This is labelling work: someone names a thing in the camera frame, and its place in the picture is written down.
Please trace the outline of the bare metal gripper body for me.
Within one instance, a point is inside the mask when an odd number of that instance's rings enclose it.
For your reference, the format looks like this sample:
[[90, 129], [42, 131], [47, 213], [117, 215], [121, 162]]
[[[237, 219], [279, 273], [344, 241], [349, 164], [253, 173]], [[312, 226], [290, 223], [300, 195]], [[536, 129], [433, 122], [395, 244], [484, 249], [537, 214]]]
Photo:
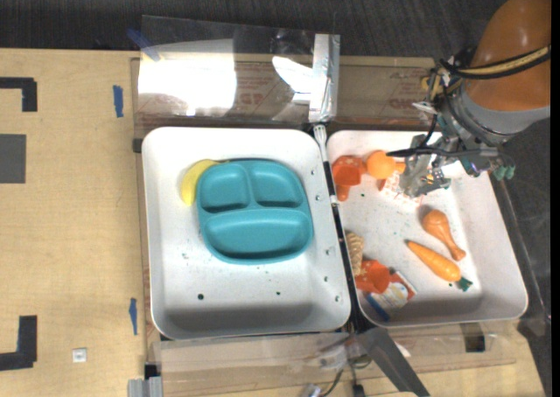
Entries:
[[435, 103], [420, 101], [413, 107], [427, 114], [430, 127], [425, 135], [415, 136], [411, 142], [412, 156], [436, 156], [441, 161], [462, 164], [486, 164], [484, 143], [477, 143], [475, 136], [459, 119], [451, 100]]

